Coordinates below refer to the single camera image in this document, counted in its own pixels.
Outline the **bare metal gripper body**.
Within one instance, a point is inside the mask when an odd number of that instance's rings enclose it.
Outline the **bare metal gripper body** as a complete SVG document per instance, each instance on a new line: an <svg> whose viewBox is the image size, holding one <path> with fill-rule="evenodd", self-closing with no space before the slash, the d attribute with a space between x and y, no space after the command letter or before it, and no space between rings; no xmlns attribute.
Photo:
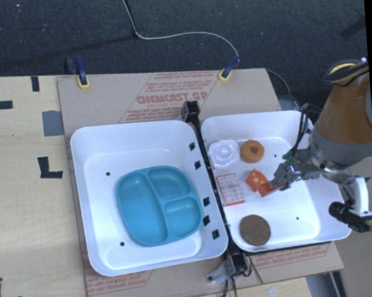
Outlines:
<svg viewBox="0 0 372 297"><path fill-rule="evenodd" d="M343 184L349 180L347 166L329 160L319 149L289 151L288 165L291 173L301 173L301 181L318 179L320 176L337 184Z"/></svg>

